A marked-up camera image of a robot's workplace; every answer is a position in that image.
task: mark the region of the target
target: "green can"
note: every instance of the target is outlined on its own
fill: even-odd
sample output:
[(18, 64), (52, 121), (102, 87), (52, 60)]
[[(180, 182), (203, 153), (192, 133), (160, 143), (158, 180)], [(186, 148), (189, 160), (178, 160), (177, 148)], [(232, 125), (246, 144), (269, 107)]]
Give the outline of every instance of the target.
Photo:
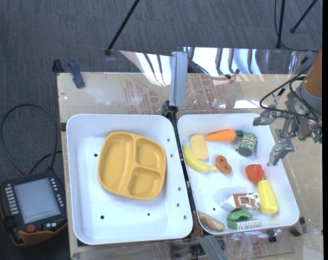
[(254, 134), (251, 133), (243, 134), (239, 148), (237, 149), (238, 153), (245, 157), (251, 156), (255, 149), (256, 142), (257, 139)]

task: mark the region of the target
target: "gray carpet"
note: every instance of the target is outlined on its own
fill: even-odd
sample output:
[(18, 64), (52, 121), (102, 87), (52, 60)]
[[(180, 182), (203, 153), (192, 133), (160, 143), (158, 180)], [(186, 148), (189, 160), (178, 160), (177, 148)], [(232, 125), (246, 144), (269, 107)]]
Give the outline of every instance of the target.
[[(0, 127), (6, 113), (22, 103), (43, 107), (59, 122), (55, 59), (65, 70), (74, 59), (82, 72), (129, 71), (106, 61), (104, 51), (134, 1), (0, 0)], [(322, 48), (323, 0), (290, 32), (312, 1), (286, 0), (280, 49)], [(281, 0), (140, 0), (113, 49), (159, 55), (185, 46), (276, 49), (280, 9)], [(25, 172), (51, 152), (53, 136), (54, 125), (35, 107), (18, 108), (3, 124), (7, 150)], [(35, 172), (48, 164), (49, 158)], [(54, 171), (63, 178), (59, 153)], [(0, 183), (20, 176), (0, 140)], [(69, 259), (67, 230), (37, 246), (17, 248), (0, 215), (0, 259)]]

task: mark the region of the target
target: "toy banana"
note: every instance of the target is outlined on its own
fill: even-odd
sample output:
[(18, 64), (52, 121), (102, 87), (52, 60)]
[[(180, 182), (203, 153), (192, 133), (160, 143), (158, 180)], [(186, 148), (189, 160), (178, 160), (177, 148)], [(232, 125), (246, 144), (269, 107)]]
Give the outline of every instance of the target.
[(199, 172), (215, 171), (216, 167), (207, 165), (206, 163), (198, 160), (188, 146), (183, 146), (183, 155), (186, 163), (193, 169)]

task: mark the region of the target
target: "toy milk carton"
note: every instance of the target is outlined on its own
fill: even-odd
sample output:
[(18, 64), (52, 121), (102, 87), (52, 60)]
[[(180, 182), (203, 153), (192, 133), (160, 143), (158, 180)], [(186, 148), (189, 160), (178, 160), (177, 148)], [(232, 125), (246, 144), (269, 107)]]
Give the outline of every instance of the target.
[(235, 209), (256, 210), (261, 206), (259, 194), (254, 193), (234, 193), (223, 204), (222, 207), (230, 212)]

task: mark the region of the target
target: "red toy tomato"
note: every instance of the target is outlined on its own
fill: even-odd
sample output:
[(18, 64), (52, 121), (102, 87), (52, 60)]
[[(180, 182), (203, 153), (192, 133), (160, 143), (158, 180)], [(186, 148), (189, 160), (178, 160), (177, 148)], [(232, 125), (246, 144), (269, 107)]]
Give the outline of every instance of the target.
[(264, 172), (259, 164), (248, 165), (246, 167), (246, 175), (248, 179), (252, 182), (258, 182), (261, 180)]

